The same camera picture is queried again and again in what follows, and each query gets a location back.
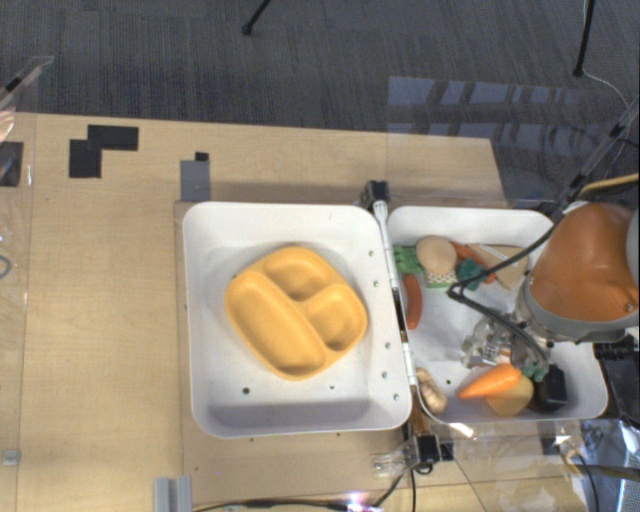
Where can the white plastic tray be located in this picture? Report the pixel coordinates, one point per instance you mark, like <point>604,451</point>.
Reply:
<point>450,320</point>
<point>240,410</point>

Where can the orange divided plate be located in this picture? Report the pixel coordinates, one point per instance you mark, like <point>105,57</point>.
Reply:
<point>280,320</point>

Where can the teal green broccoli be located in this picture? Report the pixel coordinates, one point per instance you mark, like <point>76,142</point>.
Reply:
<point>470,274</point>

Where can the thick orange carrot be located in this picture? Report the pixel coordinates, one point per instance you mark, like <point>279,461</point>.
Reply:
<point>492,382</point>

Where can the beige potato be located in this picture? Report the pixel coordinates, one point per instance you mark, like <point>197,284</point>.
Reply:
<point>436,254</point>

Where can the black cylinder on white bracket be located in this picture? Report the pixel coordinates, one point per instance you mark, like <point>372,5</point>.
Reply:
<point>555,386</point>

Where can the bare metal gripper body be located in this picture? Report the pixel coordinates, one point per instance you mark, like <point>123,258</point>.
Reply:
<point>500,340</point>

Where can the tan bread roll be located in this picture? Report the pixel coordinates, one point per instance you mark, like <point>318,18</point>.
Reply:
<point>432,392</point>

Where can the thin black and white rod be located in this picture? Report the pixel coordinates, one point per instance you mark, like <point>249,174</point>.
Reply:
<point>386,235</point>

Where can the thin orange carrot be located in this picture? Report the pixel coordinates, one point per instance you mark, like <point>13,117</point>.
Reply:
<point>461,250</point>

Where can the red sausage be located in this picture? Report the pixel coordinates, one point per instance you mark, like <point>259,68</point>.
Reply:
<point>413,300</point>

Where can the yellow pear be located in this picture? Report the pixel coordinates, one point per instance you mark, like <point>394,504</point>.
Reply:
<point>512,400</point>

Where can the tan sandwich wedge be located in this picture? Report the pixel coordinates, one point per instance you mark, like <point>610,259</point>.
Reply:
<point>507,267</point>

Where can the white and green cupcake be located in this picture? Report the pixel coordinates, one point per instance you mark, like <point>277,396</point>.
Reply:
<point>440,281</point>

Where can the green lettuce leaf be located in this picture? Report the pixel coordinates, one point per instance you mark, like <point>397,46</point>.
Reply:
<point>406,259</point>

